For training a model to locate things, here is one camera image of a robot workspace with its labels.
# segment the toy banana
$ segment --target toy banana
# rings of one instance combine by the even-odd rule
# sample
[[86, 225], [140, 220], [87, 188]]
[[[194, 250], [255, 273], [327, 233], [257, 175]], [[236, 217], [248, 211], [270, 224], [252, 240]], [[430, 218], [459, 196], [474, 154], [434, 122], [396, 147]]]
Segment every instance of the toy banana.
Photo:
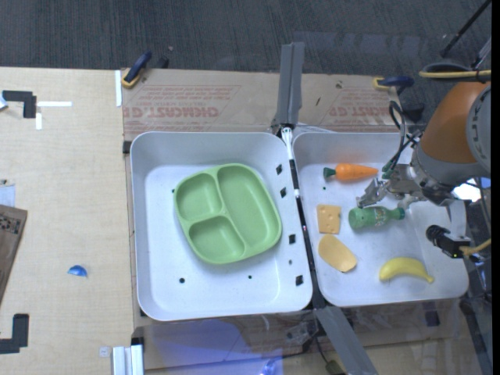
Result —
[[434, 282], [434, 278], [427, 273], [421, 261], [410, 257], [390, 259], [380, 268], [378, 275], [380, 280], [389, 280], [398, 275], [413, 275], [425, 279], [430, 284]]

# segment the orange carrot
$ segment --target orange carrot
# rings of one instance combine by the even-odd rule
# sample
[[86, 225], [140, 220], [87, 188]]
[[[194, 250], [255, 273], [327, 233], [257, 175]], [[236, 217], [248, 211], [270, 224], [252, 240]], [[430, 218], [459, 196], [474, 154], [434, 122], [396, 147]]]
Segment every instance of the orange carrot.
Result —
[[349, 164], [347, 162], [340, 162], [335, 169], [325, 167], [323, 169], [323, 176], [325, 179], [335, 177], [339, 180], [356, 180], [377, 175], [378, 169], [371, 166], [362, 166], [359, 164]]

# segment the green bottle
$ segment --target green bottle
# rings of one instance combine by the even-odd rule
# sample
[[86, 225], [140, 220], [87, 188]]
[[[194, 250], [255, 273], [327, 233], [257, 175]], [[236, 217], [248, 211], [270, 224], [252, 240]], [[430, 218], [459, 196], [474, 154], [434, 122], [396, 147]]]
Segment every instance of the green bottle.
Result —
[[352, 229], [363, 227], [381, 227], [389, 220], [402, 220], [405, 218], [405, 210], [401, 208], [386, 209], [382, 206], [365, 207], [360, 209], [355, 207], [349, 211], [349, 225]]

